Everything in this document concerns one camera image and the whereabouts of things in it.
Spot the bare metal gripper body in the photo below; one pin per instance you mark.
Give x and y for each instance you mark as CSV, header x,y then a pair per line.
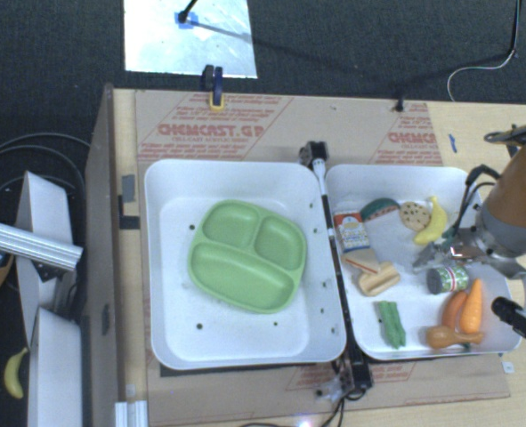
x,y
478,247

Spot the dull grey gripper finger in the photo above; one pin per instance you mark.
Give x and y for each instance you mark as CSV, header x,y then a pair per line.
x,y
425,258
455,261

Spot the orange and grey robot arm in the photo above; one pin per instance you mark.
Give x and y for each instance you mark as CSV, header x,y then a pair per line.
x,y
514,189

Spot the green and white can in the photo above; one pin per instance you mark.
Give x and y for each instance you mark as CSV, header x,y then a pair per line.
x,y
448,279

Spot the yellow banana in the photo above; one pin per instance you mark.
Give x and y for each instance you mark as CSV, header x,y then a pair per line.
x,y
12,374
436,225

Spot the brown chocolate chip biscuit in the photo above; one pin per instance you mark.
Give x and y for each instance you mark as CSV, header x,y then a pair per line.
x,y
415,216

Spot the orange sausage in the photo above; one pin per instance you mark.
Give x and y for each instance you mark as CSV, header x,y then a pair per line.
x,y
453,309

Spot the tan hot dog bun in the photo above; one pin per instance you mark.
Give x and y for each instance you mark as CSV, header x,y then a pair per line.
x,y
378,279

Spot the orange carrot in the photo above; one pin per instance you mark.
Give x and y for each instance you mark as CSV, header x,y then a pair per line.
x,y
472,309

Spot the white plastic tray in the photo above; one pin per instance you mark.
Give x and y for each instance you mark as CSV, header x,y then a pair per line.
x,y
416,314
245,340

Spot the tan sandwich slice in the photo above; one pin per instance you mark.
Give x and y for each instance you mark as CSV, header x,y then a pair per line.
x,y
362,261

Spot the green and red watermelon slice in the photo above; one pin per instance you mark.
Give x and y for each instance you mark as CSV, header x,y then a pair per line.
x,y
377,207

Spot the green beans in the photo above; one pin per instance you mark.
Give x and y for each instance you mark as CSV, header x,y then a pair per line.
x,y
391,325

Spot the orange chicken drumstick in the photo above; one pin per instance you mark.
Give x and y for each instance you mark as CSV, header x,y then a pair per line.
x,y
442,337

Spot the white and red carton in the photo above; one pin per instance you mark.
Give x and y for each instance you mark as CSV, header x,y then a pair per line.
x,y
352,231

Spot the thin black and white rod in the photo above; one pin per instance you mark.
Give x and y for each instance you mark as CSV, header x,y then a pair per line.
x,y
334,243

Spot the green divided plate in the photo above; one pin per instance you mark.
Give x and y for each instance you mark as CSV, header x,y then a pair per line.
x,y
245,260

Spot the brown cardboard board red print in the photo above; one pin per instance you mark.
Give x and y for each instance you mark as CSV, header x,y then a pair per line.
x,y
227,125

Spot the black cylinder on white bracket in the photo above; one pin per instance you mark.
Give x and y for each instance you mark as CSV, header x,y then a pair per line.
x,y
514,311

